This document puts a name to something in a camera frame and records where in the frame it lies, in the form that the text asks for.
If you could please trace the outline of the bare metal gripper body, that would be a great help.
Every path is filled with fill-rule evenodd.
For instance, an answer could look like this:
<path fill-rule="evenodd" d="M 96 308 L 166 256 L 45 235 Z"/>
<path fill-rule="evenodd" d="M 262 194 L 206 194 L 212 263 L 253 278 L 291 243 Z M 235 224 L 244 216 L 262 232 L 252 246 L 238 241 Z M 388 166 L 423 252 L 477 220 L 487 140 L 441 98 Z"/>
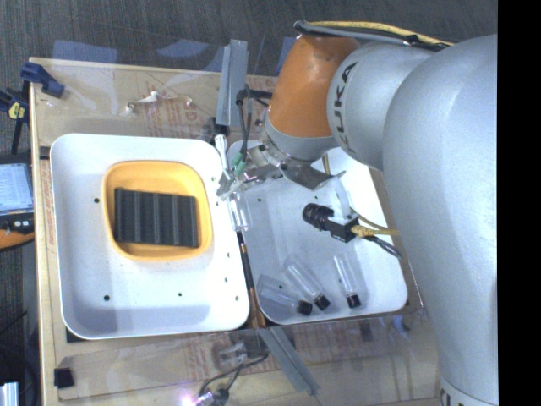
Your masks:
<path fill-rule="evenodd" d="M 243 169 L 243 180 L 261 183 L 268 179 L 294 180 L 292 158 L 274 145 L 259 144 L 248 148 Z"/>

